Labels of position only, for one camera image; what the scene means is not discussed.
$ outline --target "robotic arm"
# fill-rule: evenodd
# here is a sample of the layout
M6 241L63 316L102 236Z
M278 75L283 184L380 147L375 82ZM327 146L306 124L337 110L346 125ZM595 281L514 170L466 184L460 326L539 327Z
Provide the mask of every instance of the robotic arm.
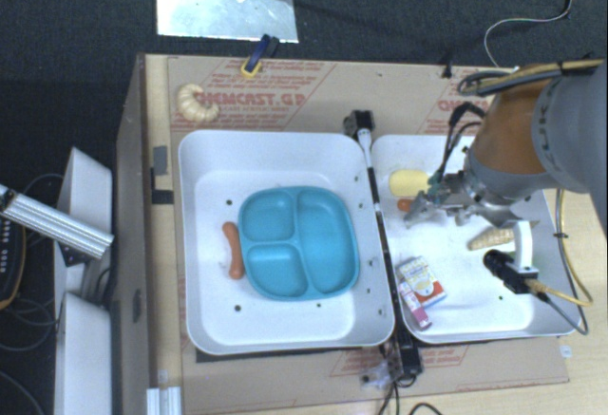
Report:
M406 224L441 209L457 223L475 214L507 227L519 220L511 212L513 203L540 189L564 188L591 195L606 234L606 61L487 77L482 73L464 82L463 94L500 94L463 170L444 175L440 167L428 192L412 203Z

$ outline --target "small orange object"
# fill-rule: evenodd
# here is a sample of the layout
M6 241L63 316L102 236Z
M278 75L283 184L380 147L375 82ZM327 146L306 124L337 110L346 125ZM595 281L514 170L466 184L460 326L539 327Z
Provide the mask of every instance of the small orange object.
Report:
M414 200L412 198L400 198L397 200L397 209L399 209L399 211L403 211L404 213L408 213L413 201Z
M221 230L226 235L230 249L232 250L232 262L228 274L235 280L241 279L245 275L243 255L240 250L240 240L238 238L238 227L234 222L224 222Z

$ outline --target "blue plate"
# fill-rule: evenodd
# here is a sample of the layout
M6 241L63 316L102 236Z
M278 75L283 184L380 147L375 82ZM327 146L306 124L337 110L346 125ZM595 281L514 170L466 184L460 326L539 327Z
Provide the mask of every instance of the blue plate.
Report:
M280 187L249 196L238 235L249 281L276 300L339 295L359 275L351 217L327 189Z

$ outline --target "black floor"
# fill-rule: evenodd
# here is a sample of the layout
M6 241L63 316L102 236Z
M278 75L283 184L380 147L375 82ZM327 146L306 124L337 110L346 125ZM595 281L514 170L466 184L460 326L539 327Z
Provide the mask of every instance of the black floor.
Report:
M483 46L490 25L507 17L552 17L563 3L295 0L300 43L280 46L276 56L490 66ZM23 189L41 174L63 173L71 146L111 166L136 52L244 56L252 49L242 42L159 37L155 5L155 0L0 0L0 183ZM606 0L574 0L569 18L556 23L501 27L490 45L503 66L589 53L604 57ZM39 243L28 253L24 297L45 301L52 295L49 252ZM27 341L34 334L0 314L0 343L15 335ZM52 337L28 353L0 349L0 369L52 412ZM0 379L0 413L35 412Z

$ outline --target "white plastic tray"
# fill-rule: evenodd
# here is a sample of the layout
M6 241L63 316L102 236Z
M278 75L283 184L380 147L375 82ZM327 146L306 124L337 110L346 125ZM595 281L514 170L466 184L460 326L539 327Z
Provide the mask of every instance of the white plastic tray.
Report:
M394 315L367 169L359 145L336 134L201 130L180 144L186 323L212 354L375 346ZM284 302L228 276L221 226L238 221L251 194L311 185L337 194L351 215L360 272L354 286L324 300Z
M463 139L461 145L470 143L471 139ZM572 328L549 306L532 295L516 295L492 276L483 264L487 249L473 252L467 249L470 239L490 227L484 219L473 217L459 227L453 218L440 212L429 221L405 228L404 213L397 209L397 198L390 193L390 174L399 169L418 169L431 176L441 161L444 144L444 137L384 136L372 148L393 264L397 266L411 256L423 256L447 293L446 298L427 308L432 322L427 330L420 330L413 316L404 313L409 330L430 344L571 332ZM463 159L464 155L456 151L446 172L460 170ZM516 204L513 211L524 219L538 221L532 235L533 263L540 270L539 280L554 289L571 292L544 195L534 194L529 201ZM496 249L512 252L514 248L510 243ZM571 318L580 319L572 304L559 299L556 302Z

